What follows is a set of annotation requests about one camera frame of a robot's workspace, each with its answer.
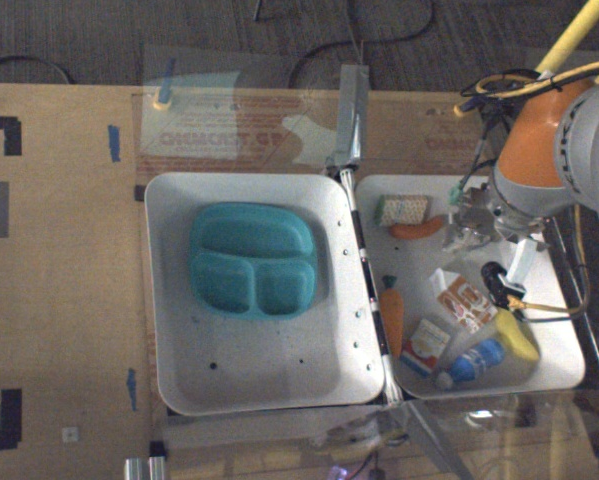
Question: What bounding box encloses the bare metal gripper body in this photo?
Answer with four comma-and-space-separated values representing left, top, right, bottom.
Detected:
450, 184, 550, 245

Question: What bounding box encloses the orange sausage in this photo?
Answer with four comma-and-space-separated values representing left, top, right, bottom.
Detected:
388, 214, 447, 241

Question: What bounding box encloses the white plastic tray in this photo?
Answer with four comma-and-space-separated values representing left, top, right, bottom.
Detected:
354, 173, 587, 401
143, 171, 387, 417

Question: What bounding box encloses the green and white packet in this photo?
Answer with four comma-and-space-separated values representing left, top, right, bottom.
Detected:
373, 193, 433, 228

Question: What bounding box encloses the white and orange carton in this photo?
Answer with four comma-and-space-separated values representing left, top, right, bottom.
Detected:
428, 266, 500, 335

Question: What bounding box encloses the thin black and white rod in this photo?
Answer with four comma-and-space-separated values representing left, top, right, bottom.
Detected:
338, 167, 404, 407

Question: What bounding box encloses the orange carrot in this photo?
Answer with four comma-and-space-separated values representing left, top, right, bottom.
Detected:
379, 274, 406, 360

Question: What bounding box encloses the yellow banana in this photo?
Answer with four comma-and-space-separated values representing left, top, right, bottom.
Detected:
493, 307, 541, 365

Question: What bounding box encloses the small white red blue carton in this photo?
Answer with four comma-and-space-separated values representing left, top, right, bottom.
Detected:
399, 317, 452, 379

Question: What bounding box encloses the blue plastic bottle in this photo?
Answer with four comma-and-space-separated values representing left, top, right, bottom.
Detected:
434, 338, 507, 392

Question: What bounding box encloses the teal divided plate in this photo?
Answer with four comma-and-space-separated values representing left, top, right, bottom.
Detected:
187, 201, 320, 321

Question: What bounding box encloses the brown cardboard board red print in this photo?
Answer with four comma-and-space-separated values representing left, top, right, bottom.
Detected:
131, 89, 503, 422

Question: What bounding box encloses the black cylinder on white bracket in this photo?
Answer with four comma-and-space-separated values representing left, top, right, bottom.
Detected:
480, 237, 550, 312

